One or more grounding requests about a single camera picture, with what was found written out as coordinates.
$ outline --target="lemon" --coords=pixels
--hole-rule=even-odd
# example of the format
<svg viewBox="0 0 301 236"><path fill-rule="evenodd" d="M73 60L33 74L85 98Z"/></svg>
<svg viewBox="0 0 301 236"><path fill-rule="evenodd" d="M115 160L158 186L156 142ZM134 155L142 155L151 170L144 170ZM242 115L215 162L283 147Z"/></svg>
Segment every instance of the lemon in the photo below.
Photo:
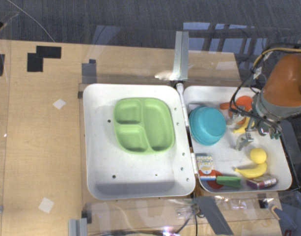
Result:
<svg viewBox="0 0 301 236"><path fill-rule="evenodd" d="M264 163L266 161L267 158L267 154L266 152L262 149L262 148L253 148L250 151L250 159L254 162L254 163Z"/></svg>

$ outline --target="green plate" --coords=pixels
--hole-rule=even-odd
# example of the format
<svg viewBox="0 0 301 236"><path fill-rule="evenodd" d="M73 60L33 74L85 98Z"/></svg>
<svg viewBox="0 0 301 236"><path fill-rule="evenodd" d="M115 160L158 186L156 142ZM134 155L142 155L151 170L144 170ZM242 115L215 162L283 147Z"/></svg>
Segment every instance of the green plate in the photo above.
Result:
<svg viewBox="0 0 301 236"><path fill-rule="evenodd" d="M174 144L168 106L155 98L119 100L113 112L116 140L126 152L164 152Z"/></svg>

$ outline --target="blue bowl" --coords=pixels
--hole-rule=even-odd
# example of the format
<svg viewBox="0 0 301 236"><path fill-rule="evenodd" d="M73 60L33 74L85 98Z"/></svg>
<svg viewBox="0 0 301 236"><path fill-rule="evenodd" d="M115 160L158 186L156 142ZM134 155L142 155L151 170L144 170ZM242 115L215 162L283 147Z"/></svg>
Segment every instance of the blue bowl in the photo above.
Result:
<svg viewBox="0 0 301 236"><path fill-rule="evenodd" d="M210 146L224 135L226 123L218 109L200 106L190 113L190 128L197 142Z"/></svg>

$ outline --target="yellow banana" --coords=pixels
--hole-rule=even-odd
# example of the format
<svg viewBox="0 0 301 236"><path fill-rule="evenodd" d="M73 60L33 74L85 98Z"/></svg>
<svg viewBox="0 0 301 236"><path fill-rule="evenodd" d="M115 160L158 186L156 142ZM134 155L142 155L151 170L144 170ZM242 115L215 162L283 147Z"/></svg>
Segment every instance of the yellow banana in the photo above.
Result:
<svg viewBox="0 0 301 236"><path fill-rule="evenodd" d="M260 177L261 175L263 175L265 173L266 169L267 169L267 163L264 162L264 163L258 164L253 169L241 169L240 170L240 169L236 168L235 171L239 172L246 178L255 178L255 177Z"/></svg>
<svg viewBox="0 0 301 236"><path fill-rule="evenodd" d="M239 127L238 129L233 129L233 133L245 133L245 129L248 125L248 122L249 122L249 117L246 118L246 121L244 122L244 124Z"/></svg>

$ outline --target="wooden table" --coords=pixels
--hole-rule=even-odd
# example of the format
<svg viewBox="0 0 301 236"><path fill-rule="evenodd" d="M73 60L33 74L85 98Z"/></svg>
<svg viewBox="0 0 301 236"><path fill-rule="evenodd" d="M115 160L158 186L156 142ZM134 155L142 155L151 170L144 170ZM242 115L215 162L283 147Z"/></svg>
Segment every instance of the wooden table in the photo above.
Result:
<svg viewBox="0 0 301 236"><path fill-rule="evenodd" d="M27 53L35 53L37 45L61 47L61 59L44 59L43 72L27 72ZM0 235L66 236L68 220L81 217L84 200L93 202L97 214L116 229L127 225L155 228L163 219L176 228L183 224L175 217L178 206L167 199L106 203L93 199L82 186L78 99L82 63L96 60L98 82L142 83L148 78L166 84L156 81L154 75L172 70L174 50L0 40L0 52L5 54L7 72L0 77L4 127L0 129L0 204L4 206ZM191 52L189 66L192 83L236 86L240 81L233 54ZM53 106L59 99L66 102L61 109ZM1 138L4 133L7 139ZM43 198L54 203L50 213L38 208ZM235 235L280 234L277 220L260 209L258 202L239 213L225 206L221 209L231 218L229 225ZM120 212L126 221L115 224ZM141 214L147 214L149 221L142 220ZM199 235L214 235L206 219L198 222ZM97 232L103 228L92 224L88 229ZM194 235L194 231L190 221L182 235Z"/></svg>

